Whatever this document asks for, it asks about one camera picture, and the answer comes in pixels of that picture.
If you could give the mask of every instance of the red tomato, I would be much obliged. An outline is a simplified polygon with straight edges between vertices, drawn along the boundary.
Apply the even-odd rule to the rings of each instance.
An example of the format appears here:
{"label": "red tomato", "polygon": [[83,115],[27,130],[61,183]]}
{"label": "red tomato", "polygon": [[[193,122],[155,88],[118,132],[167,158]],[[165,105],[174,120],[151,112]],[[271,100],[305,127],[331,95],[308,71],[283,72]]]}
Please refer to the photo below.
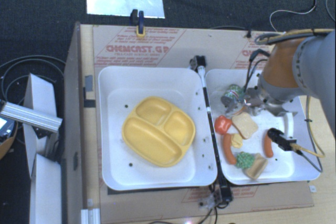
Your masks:
{"label": "red tomato", "polygon": [[215,121],[215,131],[221,135],[224,135],[227,133],[227,130],[232,125],[232,120],[227,119],[223,115],[219,116]]}

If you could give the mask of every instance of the yellow plate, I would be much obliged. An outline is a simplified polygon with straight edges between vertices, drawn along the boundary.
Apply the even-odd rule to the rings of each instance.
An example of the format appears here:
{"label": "yellow plate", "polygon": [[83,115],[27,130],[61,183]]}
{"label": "yellow plate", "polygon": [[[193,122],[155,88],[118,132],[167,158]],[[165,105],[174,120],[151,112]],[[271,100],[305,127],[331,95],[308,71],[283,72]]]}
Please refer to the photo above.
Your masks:
{"label": "yellow plate", "polygon": [[195,124],[181,109],[159,97],[142,100],[122,126],[125,143],[147,161],[178,163],[195,137]]}

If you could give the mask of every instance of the black floor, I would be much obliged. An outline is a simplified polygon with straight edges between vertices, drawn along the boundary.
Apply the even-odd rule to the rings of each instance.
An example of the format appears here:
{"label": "black floor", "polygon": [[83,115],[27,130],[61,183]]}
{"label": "black floor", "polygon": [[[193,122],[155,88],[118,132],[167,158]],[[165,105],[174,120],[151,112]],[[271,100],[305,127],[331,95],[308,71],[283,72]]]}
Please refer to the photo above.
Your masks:
{"label": "black floor", "polygon": [[[324,6],[325,1],[318,0],[316,10],[308,15],[277,14],[273,22],[281,31],[335,28]],[[166,19],[147,19],[145,23],[160,27],[235,25],[272,30],[269,15],[273,11],[289,9],[304,12],[312,4],[313,0],[163,0]],[[329,7],[335,15],[335,0],[329,0]],[[87,15],[86,0],[0,0],[0,66],[17,57],[35,54],[66,60],[76,21],[111,25],[129,23],[128,18],[123,17]],[[31,72],[44,72],[55,80],[59,79],[44,65],[37,64],[31,68]],[[1,75],[4,72],[3,68],[0,69]],[[13,86],[8,93],[10,100],[18,102],[24,88],[24,83]],[[15,142],[13,149],[0,161],[1,224],[28,223],[30,182],[24,146]]]}

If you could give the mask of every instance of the white tray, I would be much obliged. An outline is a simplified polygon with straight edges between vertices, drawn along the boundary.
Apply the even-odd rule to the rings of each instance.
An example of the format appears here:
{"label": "white tray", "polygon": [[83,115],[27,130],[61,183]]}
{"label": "white tray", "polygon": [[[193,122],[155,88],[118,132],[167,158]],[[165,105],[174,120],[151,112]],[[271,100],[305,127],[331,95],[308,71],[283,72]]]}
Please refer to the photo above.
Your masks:
{"label": "white tray", "polygon": [[[247,70],[235,69],[213,69],[206,75],[206,83],[212,109],[213,121],[218,116],[224,113],[224,105],[221,103],[221,96],[231,84],[243,86],[246,80]],[[251,78],[248,87],[257,85],[258,78],[256,74]],[[297,139],[297,143],[309,150],[314,151],[311,139],[309,137],[305,116],[299,98],[295,98],[292,103],[287,103],[284,108],[290,112],[298,112],[293,118],[293,134]],[[252,154],[260,153],[265,157],[263,150],[263,137],[268,129],[274,127],[281,131],[285,131],[285,119],[283,117],[275,117],[268,111],[262,111],[258,116],[253,116],[252,119],[257,123],[259,129],[248,140],[244,140],[242,148],[233,148],[234,155],[244,151]],[[237,130],[231,126],[229,133],[236,133]],[[274,156],[268,159],[268,165],[257,180],[247,177],[242,169],[234,165],[230,165],[224,156],[222,148],[222,136],[216,134],[217,146],[220,155],[220,161],[224,176],[233,184],[249,185],[261,183],[289,182],[314,180],[319,177],[320,173],[315,170],[303,157],[294,152],[285,152],[281,150],[275,143],[272,143]],[[316,157],[306,154],[318,167],[319,163]]]}
{"label": "white tray", "polygon": [[[217,167],[198,74],[183,68],[119,67],[99,73],[102,175],[115,190],[210,185]],[[136,154],[122,139],[124,120],[144,98],[157,96],[173,103],[195,123],[196,135],[182,160],[158,167]]]}

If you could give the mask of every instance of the orange sausage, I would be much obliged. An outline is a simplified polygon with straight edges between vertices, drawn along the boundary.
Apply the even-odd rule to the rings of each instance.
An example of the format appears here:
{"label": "orange sausage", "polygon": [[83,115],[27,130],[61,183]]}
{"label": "orange sausage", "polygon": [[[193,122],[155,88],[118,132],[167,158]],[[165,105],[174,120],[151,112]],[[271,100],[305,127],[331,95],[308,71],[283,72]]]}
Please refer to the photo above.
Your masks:
{"label": "orange sausage", "polygon": [[231,151],[231,135],[230,134],[224,134],[223,150],[224,150],[224,155],[226,157],[226,160],[230,164],[236,164],[237,163],[236,157],[233,155]]}
{"label": "orange sausage", "polygon": [[264,151],[265,151],[265,155],[268,158],[272,158],[273,157],[273,150],[272,150],[272,139],[269,138],[268,134],[265,134],[265,138],[264,138]]}

